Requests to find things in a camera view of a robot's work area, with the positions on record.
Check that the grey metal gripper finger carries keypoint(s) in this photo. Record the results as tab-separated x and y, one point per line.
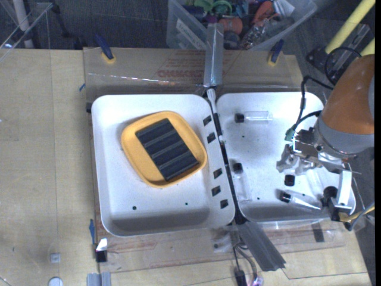
286	159
304	167

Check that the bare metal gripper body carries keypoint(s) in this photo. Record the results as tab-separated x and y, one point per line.
308	146

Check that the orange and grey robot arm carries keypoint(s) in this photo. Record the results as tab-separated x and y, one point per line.
348	100

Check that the white plastic tray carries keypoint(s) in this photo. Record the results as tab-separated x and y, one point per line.
113	189
262	147

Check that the black ribbed rectangular block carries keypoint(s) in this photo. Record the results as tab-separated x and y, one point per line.
166	149

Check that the yellow plate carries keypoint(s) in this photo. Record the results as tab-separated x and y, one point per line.
134	156

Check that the clear plastic storage bin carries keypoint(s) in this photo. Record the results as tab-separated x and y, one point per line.
181	31

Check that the brown cardboard board red print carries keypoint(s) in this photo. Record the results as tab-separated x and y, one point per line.
134	67

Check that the small white cube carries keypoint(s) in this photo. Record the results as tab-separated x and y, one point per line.
55	257

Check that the black cylinder on white bracket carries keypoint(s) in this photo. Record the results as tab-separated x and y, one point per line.
344	186

